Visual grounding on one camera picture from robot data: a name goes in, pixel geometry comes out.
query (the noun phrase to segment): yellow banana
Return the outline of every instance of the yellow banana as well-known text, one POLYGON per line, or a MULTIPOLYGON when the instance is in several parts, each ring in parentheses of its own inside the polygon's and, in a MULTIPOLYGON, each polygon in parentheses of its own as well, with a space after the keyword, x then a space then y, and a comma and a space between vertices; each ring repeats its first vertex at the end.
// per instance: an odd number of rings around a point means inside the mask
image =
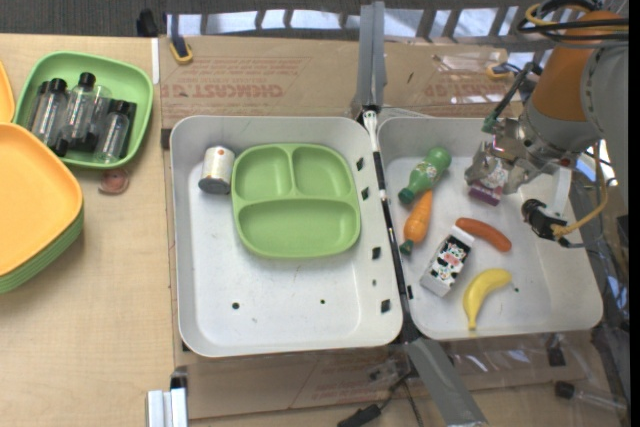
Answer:
POLYGON ((511 282, 511 273, 504 269, 487 269, 475 276, 464 291, 462 306, 469 318, 469 329, 476 328, 476 316, 485 297, 511 282))

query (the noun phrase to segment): green plate compartment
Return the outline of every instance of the green plate compartment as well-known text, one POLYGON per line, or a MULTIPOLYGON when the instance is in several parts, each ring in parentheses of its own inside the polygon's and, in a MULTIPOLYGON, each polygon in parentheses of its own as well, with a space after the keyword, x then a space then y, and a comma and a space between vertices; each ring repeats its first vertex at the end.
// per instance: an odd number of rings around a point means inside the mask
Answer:
POLYGON ((231 194, 240 239, 260 256, 334 255, 360 235, 351 171, 326 146, 268 144, 245 150, 233 168, 231 194))
POLYGON ((73 88, 82 72, 96 76, 96 84, 110 89, 112 97, 136 103, 136 112, 129 130, 127 155, 115 162, 104 163, 87 152, 69 150, 60 157, 65 164, 93 169, 112 169, 128 163, 137 153, 151 118, 153 84, 141 69, 115 59, 81 52, 53 52, 41 58, 31 70, 22 88, 13 122, 25 126, 38 86, 45 80, 64 79, 73 88))

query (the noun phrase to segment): black connector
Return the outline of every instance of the black connector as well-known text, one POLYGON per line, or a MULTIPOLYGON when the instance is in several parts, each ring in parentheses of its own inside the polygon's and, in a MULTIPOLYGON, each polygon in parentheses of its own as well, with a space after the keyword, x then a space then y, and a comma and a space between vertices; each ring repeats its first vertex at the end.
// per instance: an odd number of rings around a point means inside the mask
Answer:
POLYGON ((369 423, 380 416, 382 409, 376 404, 365 407, 364 409, 358 409, 349 418, 338 422, 338 427, 360 427, 365 423, 369 423))

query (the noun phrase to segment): wooden tabletop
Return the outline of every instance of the wooden tabletop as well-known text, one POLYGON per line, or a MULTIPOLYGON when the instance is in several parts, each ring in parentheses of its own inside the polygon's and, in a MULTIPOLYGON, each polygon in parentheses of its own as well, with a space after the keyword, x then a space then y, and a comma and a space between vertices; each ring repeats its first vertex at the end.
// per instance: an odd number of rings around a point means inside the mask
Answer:
MULTIPOLYGON (((47 53, 98 54, 152 76, 151 47, 152 41, 143 38, 4 34, 0 61, 17 98, 30 70, 47 53)), ((147 392, 168 389, 175 366, 161 109, 155 86, 147 136, 128 166, 130 185, 124 194, 101 194, 101 172, 72 169, 84 194, 82 234, 40 274, 0 295, 1 425, 142 427, 147 392)), ((588 336, 581 334, 572 344, 590 375, 604 382, 588 336)), ((606 411, 558 402, 548 384, 480 390, 474 398, 495 426, 618 425, 606 411)), ((444 425, 428 397, 416 403, 425 425, 444 425)), ((252 414, 193 425, 320 427, 336 425, 357 407, 252 414)), ((371 425, 417 425, 406 399, 392 401, 376 422, 371 425)))

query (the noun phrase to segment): tin can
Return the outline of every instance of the tin can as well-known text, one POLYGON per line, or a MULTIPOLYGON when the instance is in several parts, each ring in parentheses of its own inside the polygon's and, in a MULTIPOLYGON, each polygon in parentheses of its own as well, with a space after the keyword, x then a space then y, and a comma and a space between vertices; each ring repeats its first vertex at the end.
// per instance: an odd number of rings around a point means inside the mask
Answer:
POLYGON ((224 146, 207 149, 198 187, 209 194, 229 194, 235 159, 235 153, 224 146))

